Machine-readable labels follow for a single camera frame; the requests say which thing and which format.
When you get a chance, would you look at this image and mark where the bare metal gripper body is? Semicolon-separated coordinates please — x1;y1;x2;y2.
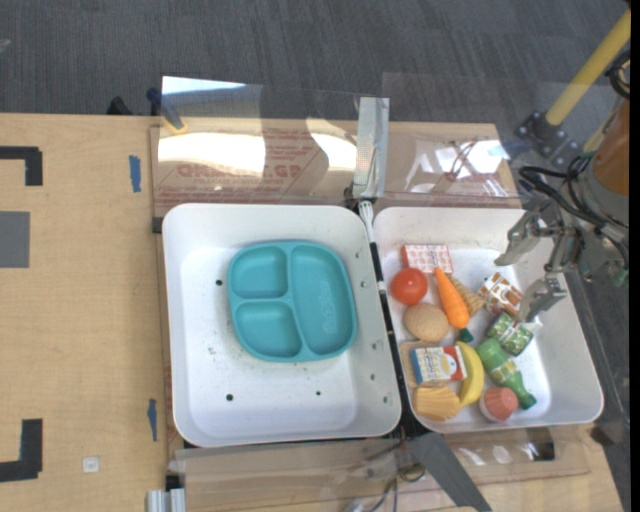
540;203;630;284

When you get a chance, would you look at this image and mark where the brown and white carton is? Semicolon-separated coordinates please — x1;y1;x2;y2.
476;271;524;318

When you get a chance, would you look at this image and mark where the green and white carton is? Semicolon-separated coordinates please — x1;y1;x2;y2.
485;311;544;358

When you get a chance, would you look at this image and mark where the white plastic tray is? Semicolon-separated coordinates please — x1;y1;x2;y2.
372;206;605;435
160;202;404;449

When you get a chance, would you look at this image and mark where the beige waffle cone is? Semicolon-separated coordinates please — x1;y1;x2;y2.
447;273;486;317

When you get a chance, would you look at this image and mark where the green bottle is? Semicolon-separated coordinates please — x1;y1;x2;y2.
475;337;538;411

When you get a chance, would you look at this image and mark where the orange carrot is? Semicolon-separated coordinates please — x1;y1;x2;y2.
433;266;475;344

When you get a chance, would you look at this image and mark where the red and white packet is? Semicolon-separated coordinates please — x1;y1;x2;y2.
400;243;454;276

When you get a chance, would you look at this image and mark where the yellow banana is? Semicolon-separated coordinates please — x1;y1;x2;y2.
455;340;486;408

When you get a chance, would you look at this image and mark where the pink cupcake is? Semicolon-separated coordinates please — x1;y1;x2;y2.
478;385;520;423

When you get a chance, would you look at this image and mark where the tan round biscuit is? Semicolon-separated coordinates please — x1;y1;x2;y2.
403;302;451;344

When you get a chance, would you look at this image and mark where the red tomato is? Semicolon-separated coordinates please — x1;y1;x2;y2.
390;266;430;307

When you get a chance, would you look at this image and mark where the blue white and red carton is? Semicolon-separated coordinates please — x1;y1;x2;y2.
410;345;469;387

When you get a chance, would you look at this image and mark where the tan flat cracker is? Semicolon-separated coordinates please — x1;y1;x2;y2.
399;339;442;390

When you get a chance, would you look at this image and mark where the yellow ridged crisp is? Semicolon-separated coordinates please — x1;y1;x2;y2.
412;385;463;423

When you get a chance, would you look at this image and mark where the blue divided plate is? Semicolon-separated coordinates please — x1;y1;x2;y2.
227;240;359;364

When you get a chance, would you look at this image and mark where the brown cardboard board red print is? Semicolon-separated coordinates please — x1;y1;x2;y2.
149;118;594;497

